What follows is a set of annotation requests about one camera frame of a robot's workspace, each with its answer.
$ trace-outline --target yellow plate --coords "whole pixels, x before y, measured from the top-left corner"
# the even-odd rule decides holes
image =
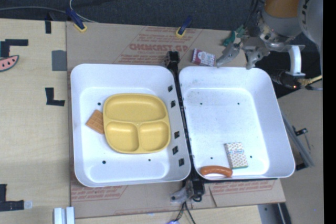
[[[166,148],[171,130],[163,101],[151,94],[123,93],[107,98],[103,108],[109,146],[121,153],[153,153]]]

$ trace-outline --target watermelon slice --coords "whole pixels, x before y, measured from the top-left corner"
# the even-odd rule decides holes
[[[16,65],[19,55],[14,55],[6,58],[0,58],[0,72],[6,71]]]

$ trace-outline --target brown cardboard sheet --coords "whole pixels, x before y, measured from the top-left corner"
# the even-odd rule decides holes
[[[187,29],[183,38],[175,36],[172,27],[135,26],[87,23],[86,32],[79,32],[67,22],[67,68],[71,70],[82,63],[111,63],[128,65],[161,65],[168,51],[178,51],[179,68],[196,65],[191,63],[194,49],[222,55],[222,46],[230,31]],[[245,55],[240,53],[227,66],[243,67]],[[72,119],[70,82],[69,135],[72,145]],[[172,204],[170,195],[182,187],[182,182],[156,183],[131,186],[89,188],[81,185],[71,165],[71,205],[76,218],[129,215],[164,211],[177,211],[179,204]],[[267,204],[285,201],[280,180],[223,182],[205,184],[201,202],[192,202],[193,209]]]

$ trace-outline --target white tray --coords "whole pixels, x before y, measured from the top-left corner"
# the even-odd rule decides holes
[[[88,187],[181,181],[190,171],[174,78],[160,66],[82,64],[71,72],[74,165]],[[112,150],[104,135],[85,125],[95,109],[117,93],[153,94],[165,103],[171,142],[157,153],[123,154]]]
[[[186,67],[180,84],[194,167],[229,167],[225,143],[241,142],[248,167],[231,178],[290,176],[295,162],[271,79],[261,69]]]

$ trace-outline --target brown sausage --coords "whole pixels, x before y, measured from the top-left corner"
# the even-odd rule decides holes
[[[230,168],[223,167],[223,166],[218,166],[218,165],[209,165],[209,166],[204,166],[200,170],[201,175],[205,176],[208,174],[221,174],[226,177],[231,177],[233,171]]]

